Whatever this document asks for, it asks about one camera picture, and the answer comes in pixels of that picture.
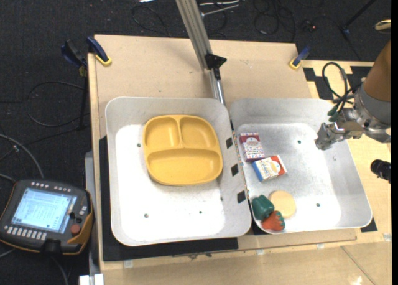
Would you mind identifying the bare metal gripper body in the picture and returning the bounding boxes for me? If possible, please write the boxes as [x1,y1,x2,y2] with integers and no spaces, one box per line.
[336,108,392,144]

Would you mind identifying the white plastic tray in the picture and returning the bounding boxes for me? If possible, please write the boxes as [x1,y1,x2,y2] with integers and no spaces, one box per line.
[229,98,373,235]
[104,96,252,247]

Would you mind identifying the white blue orange carton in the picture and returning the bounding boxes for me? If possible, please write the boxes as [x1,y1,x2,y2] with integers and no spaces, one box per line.
[251,154,288,183]

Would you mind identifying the red and white carton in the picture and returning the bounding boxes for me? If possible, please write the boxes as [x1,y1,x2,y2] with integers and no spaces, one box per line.
[238,132,266,163]

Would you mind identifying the beige round biscuit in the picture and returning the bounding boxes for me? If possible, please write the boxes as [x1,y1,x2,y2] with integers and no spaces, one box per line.
[268,190,297,220]

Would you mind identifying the green toy pepper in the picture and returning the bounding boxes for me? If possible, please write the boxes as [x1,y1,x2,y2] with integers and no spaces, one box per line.
[251,195,275,221]

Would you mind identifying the yellow divided plate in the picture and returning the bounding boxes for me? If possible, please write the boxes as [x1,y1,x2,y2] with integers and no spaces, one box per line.
[142,114,224,187]

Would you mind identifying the pale wood board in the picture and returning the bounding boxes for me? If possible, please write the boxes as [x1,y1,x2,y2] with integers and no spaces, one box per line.
[88,34,358,271]

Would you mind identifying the black cylinder on white bracket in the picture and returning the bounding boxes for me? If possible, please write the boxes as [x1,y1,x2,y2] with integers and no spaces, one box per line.
[370,159,392,184]

